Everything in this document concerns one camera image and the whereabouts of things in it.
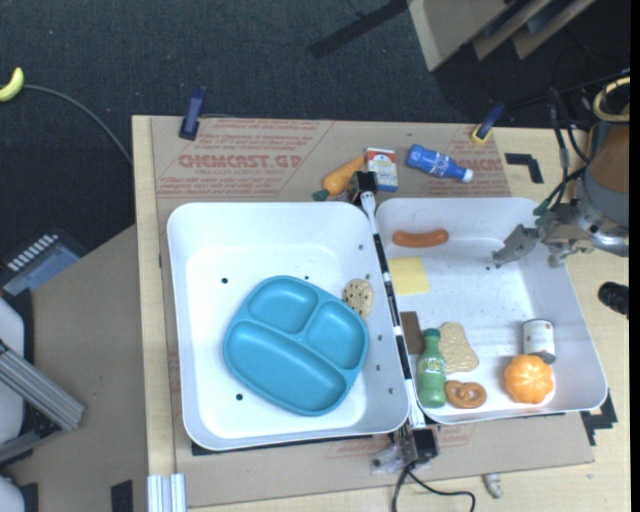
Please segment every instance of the pretzel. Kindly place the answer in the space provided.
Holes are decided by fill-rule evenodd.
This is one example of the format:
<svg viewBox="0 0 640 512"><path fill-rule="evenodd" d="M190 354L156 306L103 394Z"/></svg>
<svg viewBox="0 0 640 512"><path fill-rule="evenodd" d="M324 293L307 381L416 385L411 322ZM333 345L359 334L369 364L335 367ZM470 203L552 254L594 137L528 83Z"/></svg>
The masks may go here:
<svg viewBox="0 0 640 512"><path fill-rule="evenodd" d="M448 380L444 385L444 392L449 403L461 409L475 409L487 400L487 392L477 382Z"/></svg>

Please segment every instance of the blue marker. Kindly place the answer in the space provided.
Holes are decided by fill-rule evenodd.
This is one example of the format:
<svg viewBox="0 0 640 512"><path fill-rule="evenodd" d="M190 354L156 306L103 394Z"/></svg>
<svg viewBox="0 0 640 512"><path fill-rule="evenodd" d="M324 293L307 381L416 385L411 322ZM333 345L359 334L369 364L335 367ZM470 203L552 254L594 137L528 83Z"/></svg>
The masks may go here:
<svg viewBox="0 0 640 512"><path fill-rule="evenodd" d="M438 178L455 178L463 183L469 183L473 178L471 169L459 167L451 157L423 148L420 144L411 146L406 164Z"/></svg>

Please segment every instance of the black floor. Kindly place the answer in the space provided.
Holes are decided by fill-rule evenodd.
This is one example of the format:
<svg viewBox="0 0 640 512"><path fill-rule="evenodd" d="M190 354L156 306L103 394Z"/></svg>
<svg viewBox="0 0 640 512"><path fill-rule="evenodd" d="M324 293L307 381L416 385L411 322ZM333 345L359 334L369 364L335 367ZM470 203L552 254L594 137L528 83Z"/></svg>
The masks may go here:
<svg viewBox="0 0 640 512"><path fill-rule="evenodd" d="M631 0L595 2L524 60L510 42L482 62L467 45L434 73L406 10L332 38L388 3L0 0L0 83L21 66L27 84L85 105L130 154L131 116L184 115L194 85L207 86L208 113L463 123L554 86L588 125L582 101L601 82L588 84L630 66ZM548 117L533 101L498 125ZM33 89L0 103L0 256L50 227L93 249L134 222L131 167L93 119Z"/></svg>

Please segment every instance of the silver can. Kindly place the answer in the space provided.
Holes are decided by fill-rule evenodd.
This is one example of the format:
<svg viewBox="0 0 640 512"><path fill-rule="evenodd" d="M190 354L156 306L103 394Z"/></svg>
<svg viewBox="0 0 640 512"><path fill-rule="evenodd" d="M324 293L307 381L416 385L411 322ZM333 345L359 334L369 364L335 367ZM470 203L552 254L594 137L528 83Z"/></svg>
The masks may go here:
<svg viewBox="0 0 640 512"><path fill-rule="evenodd" d="M556 360L553 324L549 320L529 320L522 324L522 332L525 354L540 356L547 364Z"/></svg>

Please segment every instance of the wooden table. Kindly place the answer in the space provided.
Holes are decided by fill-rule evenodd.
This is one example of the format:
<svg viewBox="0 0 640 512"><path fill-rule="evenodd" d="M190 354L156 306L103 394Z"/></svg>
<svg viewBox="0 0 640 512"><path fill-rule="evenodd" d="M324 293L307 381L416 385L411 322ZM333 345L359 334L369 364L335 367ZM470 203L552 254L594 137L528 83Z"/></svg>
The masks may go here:
<svg viewBox="0 0 640 512"><path fill-rule="evenodd" d="M503 161L513 196L539 201L559 182L558 150L550 130L496 128L493 137L502 156L505 152L531 154L538 160L545 176L544 185L534 185L526 170ZM158 266L159 235L150 117L133 118L133 143L149 474L168 476L176 472L176 456L163 289ZM602 361L618 423L611 430L598 431L597 446L593 448L594 463L503 474L504 496L501 499L492 498L479 477L441 481L434 485L445 491L473 492L479 510L630 510L629 323L597 299L598 287L605 281L628 284L628 260L594 252L570 257L568 268ZM239 485L251 485L251 482ZM388 511L392 492L392 487L385 486L198 510ZM398 505L403 511L427 507L468 510L469 499L428 495L417 485L407 483Z"/></svg>

